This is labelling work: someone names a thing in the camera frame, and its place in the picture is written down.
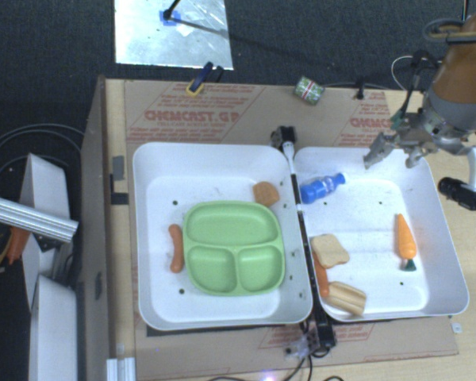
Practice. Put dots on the thin black and white rod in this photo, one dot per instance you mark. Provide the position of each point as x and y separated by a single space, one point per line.
301 220

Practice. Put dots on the white plastic tray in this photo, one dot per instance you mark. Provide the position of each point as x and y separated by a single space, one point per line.
365 220
222 312

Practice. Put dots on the black cylinder on white bracket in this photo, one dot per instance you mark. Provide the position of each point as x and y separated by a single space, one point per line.
462 192

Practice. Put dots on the brown toy biscuit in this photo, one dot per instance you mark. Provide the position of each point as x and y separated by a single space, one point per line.
266 193

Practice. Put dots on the orange toy carrot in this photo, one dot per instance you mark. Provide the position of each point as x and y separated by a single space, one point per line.
405 238

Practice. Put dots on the blue plastic bottle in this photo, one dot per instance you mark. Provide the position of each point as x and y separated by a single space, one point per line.
317 189

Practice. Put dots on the tan toy bread slice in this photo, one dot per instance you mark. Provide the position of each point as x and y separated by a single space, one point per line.
329 250

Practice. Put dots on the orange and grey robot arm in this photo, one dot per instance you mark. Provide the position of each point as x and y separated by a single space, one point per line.
460 78

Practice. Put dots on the green divided plate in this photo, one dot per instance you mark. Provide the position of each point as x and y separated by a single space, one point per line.
230 248

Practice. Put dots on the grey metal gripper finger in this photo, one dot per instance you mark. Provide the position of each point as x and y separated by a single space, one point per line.
415 157
377 151

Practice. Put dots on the green and white small can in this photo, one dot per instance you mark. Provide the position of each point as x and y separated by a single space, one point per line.
309 89

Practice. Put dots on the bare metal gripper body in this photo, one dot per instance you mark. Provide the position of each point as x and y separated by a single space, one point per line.
418 135

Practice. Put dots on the brown cardboard board red print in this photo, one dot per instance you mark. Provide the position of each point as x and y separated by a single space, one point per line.
242 121

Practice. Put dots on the orange toy sausage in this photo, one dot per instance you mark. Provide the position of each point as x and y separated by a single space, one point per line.
177 248
322 278

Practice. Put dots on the tan toy hot dog bun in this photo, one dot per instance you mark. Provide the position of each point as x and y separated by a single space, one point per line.
347 298

